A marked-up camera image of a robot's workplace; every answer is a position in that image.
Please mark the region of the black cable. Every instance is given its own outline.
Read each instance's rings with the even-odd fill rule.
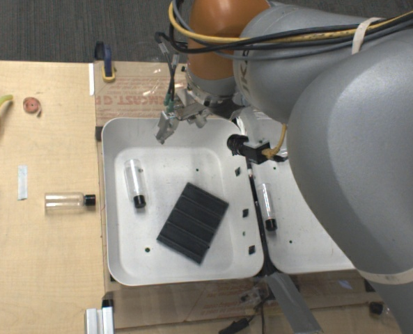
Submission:
[[[262,334],[265,334],[265,314],[263,312],[263,304],[260,307],[260,318],[262,319]]]
[[[384,24],[381,27],[378,27],[376,29],[367,30],[366,36],[374,35],[376,33],[379,33],[380,31],[390,29],[391,27],[394,27],[394,26],[400,26],[403,22],[408,22],[408,21],[413,21],[413,13],[403,16],[401,18],[398,18],[389,24]],[[196,49],[188,49],[185,47],[181,47],[174,40],[174,37],[173,37],[174,28],[172,25],[170,26],[170,29],[169,29],[169,37],[167,35],[164,35],[162,37],[168,40],[175,50],[179,51],[180,53],[184,53],[184,54],[200,54],[200,53],[208,53],[212,51],[224,51],[224,50],[233,51],[233,50],[242,50],[242,49],[243,50],[272,50],[272,49],[283,49],[283,48],[292,48],[292,47],[312,47],[316,45],[332,44],[335,42],[347,42],[347,41],[352,41],[353,36],[352,35],[341,36],[341,37],[326,39],[326,40],[306,40],[302,42],[273,42],[272,44],[256,45],[256,46],[254,46],[253,44],[262,43],[262,42],[277,39],[277,38],[295,37],[295,36],[300,36],[300,35],[308,34],[308,33],[326,33],[329,31],[331,32],[344,31],[348,27],[356,28],[357,26],[358,25],[345,25],[344,28],[340,28],[340,29],[335,29],[337,26],[325,26],[325,27],[318,27],[318,28],[284,31],[280,33],[271,33],[269,35],[249,38],[247,40],[227,43],[223,45],[212,45],[206,42],[201,42],[201,41],[196,40],[197,42],[207,46],[207,47],[196,48]]]
[[[245,329],[248,325],[249,322],[252,320],[248,318],[242,318],[237,321],[233,321],[229,326],[226,328],[223,328],[219,331],[219,334],[236,334],[237,332],[241,331],[242,329]]]
[[[161,40],[162,34],[159,32],[156,32],[154,34],[154,39],[158,44],[164,44],[163,41]],[[171,58],[169,57],[169,52],[164,52],[164,56],[166,57],[166,62],[169,67],[169,86],[167,90],[167,95],[170,95],[171,100],[173,101],[175,99],[175,74],[176,74],[176,68],[177,65],[172,65]]]
[[[181,6],[182,0],[175,0],[176,1],[176,7],[179,8]],[[382,26],[380,26],[377,31],[381,30],[381,29],[385,29],[385,28],[389,28],[392,27],[396,24],[400,24],[403,20],[406,19],[412,19],[413,18],[413,12],[410,14],[406,14],[402,17],[399,17],[398,19],[395,18],[391,18],[388,19],[390,22],[383,24]],[[375,26],[376,24],[379,24],[380,22],[387,22],[388,21],[383,20],[383,21],[376,21],[373,22],[371,24],[371,26]],[[173,26],[170,25],[171,29],[170,29],[170,37],[171,37],[171,44],[174,42],[173,39]],[[252,45],[255,43],[261,43],[261,42],[266,42],[269,40],[275,40],[278,38],[283,38],[283,37],[293,37],[293,36],[298,36],[298,35],[304,35],[304,34],[308,34],[308,33],[326,33],[326,32],[339,32],[339,31],[344,31],[347,29],[355,29],[358,27],[358,24],[351,24],[351,25],[336,25],[336,26],[324,26],[324,27],[315,27],[315,28],[307,28],[307,29],[298,29],[298,30],[293,30],[293,31],[284,31],[284,32],[280,32],[280,33],[271,33],[268,35],[264,35],[264,36],[258,36],[255,38],[250,38],[250,39],[246,39],[243,41],[237,41],[237,42],[232,42],[232,43],[228,43],[228,44],[222,44],[222,45],[212,45],[212,44],[208,44],[206,42],[202,42],[200,40],[195,40],[198,43],[202,44],[202,45],[206,45],[207,47],[204,47],[202,49],[190,49],[188,50],[188,52],[184,51],[183,53],[189,53],[189,54],[193,54],[193,53],[206,53],[206,52],[210,52],[210,51],[218,51],[218,50],[229,50],[232,49],[234,47],[244,47],[244,46],[248,46],[248,45]],[[366,34],[372,33],[374,30],[370,29],[366,32]],[[295,42],[298,44],[303,44],[306,42],[310,42],[310,41],[304,41],[304,42]],[[292,45],[280,45],[277,48],[286,48],[286,47],[293,47]],[[269,47],[261,47],[260,49],[270,49]]]
[[[401,24],[394,25],[390,28],[381,29],[380,31],[371,32],[371,33],[369,33],[368,35],[365,36],[364,41],[368,42],[370,40],[374,40],[374,39],[384,37],[385,35],[389,35],[389,34],[397,32],[397,31],[403,30],[406,27],[410,27],[411,25],[413,25],[413,19],[411,19],[409,21],[402,22]],[[328,52],[328,51],[335,51],[337,49],[342,49],[342,48],[350,46],[352,44],[352,36],[350,36],[350,38],[345,38],[344,41],[345,42],[332,44],[329,47],[323,47],[321,49],[308,50],[308,51],[304,51],[304,52],[295,52],[295,53],[287,54],[287,55],[283,55],[283,56],[273,56],[271,58],[261,57],[258,60],[297,58],[297,57],[303,57],[303,56],[312,56],[312,55],[315,55],[315,54],[320,54],[320,53],[324,53],[324,52]],[[310,42],[310,41],[301,42],[301,44],[302,44],[303,47],[310,47],[310,44],[307,45],[308,42]],[[284,45],[285,45],[285,43],[272,44],[272,45],[269,45],[268,47],[263,47],[263,50],[281,49],[281,48],[284,47]],[[180,53],[185,53],[185,54],[197,53],[196,51],[193,52],[192,49],[182,48],[182,47],[179,47],[177,45],[173,45],[173,48],[175,50],[179,51]],[[244,49],[245,50],[256,50],[255,48],[253,48],[253,46],[247,46]],[[251,60],[251,57],[241,58],[241,59]]]

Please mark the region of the wooden table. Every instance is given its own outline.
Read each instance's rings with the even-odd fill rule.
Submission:
[[[164,72],[155,74],[154,65],[130,67],[143,81],[149,78],[144,84],[156,87],[150,94],[161,97]],[[0,110],[0,333],[83,333],[85,310],[100,307],[109,279],[103,262],[102,167],[95,126],[106,118],[129,115],[117,110],[108,116],[106,109],[102,111],[114,100],[119,110],[127,103],[141,105],[135,108],[139,116],[153,116],[159,107],[126,98],[121,93],[127,88],[112,88],[116,95],[100,93],[99,98],[89,93],[88,64],[0,61],[0,97],[14,96]],[[23,110],[25,97],[40,100],[40,117]],[[28,168],[25,200],[17,199],[19,165]],[[45,214],[44,194],[57,191],[94,193],[100,201],[93,211]],[[313,313],[327,334],[399,333],[396,325],[386,327],[370,318],[365,305],[316,305]],[[121,333],[217,333],[230,322],[160,325]],[[257,317],[247,333],[259,332]],[[288,321],[279,313],[268,313],[267,333],[280,332],[291,333]]]

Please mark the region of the black cap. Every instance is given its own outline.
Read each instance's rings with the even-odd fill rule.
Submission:
[[[275,231],[277,229],[276,219],[265,220],[265,229],[267,229],[268,231]]]
[[[384,305],[380,302],[371,302],[368,305],[368,309],[372,315],[381,315],[384,310]]]
[[[134,197],[134,203],[136,208],[144,208],[146,206],[146,199],[140,194]]]
[[[84,196],[84,205],[95,205],[96,204],[96,196],[95,194],[88,194]]]

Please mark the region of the clear plastic bottle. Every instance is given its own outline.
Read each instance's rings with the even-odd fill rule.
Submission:
[[[127,194],[137,209],[146,206],[146,188],[143,178],[143,168],[138,159],[129,159],[124,163],[124,176]]]
[[[265,229],[275,231],[277,229],[276,212],[271,199],[271,184],[262,183],[256,187],[259,207],[265,220]]]
[[[67,209],[83,209],[96,205],[94,194],[84,195],[81,192],[60,192],[45,194],[45,211],[58,211]]]

